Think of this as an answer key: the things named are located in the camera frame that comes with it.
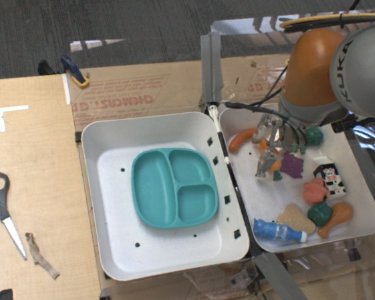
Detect purple grapes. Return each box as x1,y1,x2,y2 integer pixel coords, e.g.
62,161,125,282
277,150,307,182

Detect white plastic tray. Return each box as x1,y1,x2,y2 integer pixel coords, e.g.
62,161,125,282
79,105,253,285
217,91,375,259

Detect pink toy food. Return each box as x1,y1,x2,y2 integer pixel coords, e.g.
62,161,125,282
300,176,331,206

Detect grey handled scissors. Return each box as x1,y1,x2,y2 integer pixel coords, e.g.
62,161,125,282
0,169,29,264

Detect orange sausage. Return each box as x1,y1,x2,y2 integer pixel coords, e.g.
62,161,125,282
226,126,261,154

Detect cow print milk carton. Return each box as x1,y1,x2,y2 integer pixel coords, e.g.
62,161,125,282
310,153,349,201

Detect brown cardboard board red print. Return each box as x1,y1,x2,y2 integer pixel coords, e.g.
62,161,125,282
66,35,375,300

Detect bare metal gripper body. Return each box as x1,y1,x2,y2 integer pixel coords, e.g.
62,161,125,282
259,110,305,156

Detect blue bottle white cap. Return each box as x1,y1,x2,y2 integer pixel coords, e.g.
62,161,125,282
251,212,309,250

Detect brown chicken drumstick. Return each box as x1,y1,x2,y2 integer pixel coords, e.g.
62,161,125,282
314,200,358,241

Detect orange carrot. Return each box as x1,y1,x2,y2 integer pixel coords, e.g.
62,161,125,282
257,137,285,184

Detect beige bread slice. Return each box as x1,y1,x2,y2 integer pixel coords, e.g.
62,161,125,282
274,200,318,239

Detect teal divided plate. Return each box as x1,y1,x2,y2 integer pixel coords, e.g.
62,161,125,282
126,142,223,235

